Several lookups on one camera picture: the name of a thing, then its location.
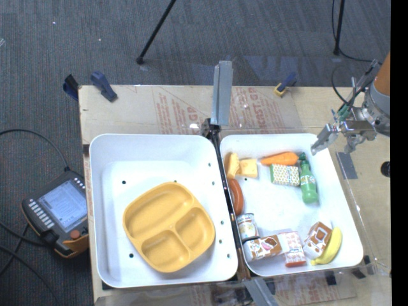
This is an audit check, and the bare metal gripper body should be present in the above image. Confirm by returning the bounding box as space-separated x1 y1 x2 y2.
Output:
340 105 391 142

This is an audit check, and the green bottle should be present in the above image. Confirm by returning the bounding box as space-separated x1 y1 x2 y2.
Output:
298 152 320 205

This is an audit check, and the orange carrot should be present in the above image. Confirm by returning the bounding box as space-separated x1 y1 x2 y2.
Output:
260 151 300 167

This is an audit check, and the green patterned carton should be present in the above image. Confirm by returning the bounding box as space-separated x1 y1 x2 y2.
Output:
269 163 302 187

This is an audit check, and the white plastic tray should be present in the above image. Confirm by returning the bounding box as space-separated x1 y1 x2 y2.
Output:
89 133 239 289
219 133 365 278

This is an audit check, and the tan toy bread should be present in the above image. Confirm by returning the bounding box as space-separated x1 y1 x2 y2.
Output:
223 152 241 180

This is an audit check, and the brown and white carton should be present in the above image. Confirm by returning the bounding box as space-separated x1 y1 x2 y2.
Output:
242 234 283 263
302 221 333 261

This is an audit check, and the yellow banana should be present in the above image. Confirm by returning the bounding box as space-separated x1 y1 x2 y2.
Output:
310 226 344 266

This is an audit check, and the orange sausage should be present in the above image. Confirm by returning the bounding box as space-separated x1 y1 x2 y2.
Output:
228 178 245 217

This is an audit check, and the black stand leg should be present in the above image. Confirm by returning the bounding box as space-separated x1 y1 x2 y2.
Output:
332 0 349 57
136 0 186 65

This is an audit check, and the thin black rod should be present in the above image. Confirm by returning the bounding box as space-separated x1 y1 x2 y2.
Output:
210 129 252 281

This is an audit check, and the red and white carton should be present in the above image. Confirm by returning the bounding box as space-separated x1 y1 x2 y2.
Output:
277 231 308 268

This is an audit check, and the small white can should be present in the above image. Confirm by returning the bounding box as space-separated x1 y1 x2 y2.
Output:
237 212 260 242

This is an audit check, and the yellow divided plate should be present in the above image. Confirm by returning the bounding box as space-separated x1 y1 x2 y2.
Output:
122 181 216 273

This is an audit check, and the brown cardboard board red print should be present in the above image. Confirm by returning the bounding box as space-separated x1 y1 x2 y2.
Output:
78 84 391 306

